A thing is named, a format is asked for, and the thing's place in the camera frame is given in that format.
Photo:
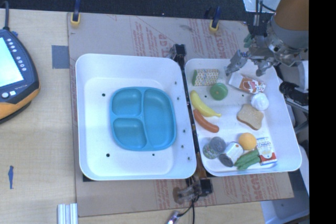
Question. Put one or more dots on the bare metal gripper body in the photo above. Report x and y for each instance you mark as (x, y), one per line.
(278, 49)

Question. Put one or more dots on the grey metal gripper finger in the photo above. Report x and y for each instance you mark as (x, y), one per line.
(263, 68)
(236, 63)

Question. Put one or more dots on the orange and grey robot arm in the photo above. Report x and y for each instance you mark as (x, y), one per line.
(292, 0)

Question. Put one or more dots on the orange and white carton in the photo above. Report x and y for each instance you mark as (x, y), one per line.
(246, 85)

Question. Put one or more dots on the green round can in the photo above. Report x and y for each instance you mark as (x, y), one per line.
(218, 91)

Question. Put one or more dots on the green and yellow packet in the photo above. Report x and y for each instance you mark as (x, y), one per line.
(206, 77)

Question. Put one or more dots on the white round lump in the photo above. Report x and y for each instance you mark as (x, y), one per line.
(260, 101)

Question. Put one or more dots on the brown bread slice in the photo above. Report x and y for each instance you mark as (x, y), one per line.
(249, 116)

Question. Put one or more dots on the yellow banana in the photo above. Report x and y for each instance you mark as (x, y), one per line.
(200, 105)

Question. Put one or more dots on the white plastic tray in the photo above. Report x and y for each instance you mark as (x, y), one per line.
(97, 123)
(231, 118)

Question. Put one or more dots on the thin black rod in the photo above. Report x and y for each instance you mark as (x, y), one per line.
(189, 107)

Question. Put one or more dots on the orange sausage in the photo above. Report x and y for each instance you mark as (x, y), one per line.
(204, 122)

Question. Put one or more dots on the orange fruit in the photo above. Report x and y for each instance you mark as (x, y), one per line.
(247, 141)

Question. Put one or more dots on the white and red carton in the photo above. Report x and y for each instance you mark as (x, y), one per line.
(266, 150)

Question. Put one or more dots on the grey topped can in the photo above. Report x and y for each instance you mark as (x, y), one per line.
(218, 143)

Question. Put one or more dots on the white can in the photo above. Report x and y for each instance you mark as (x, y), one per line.
(233, 150)

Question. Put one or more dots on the blue divided plate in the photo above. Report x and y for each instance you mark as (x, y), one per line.
(157, 112)

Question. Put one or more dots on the green labelled can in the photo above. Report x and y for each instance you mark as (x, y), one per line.
(209, 152)

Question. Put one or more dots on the green beans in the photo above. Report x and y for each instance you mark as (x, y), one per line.
(246, 160)

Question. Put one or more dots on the brown cardboard board red print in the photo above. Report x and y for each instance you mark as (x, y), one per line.
(110, 34)

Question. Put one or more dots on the black cylinder on white bracket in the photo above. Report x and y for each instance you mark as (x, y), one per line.
(295, 93)

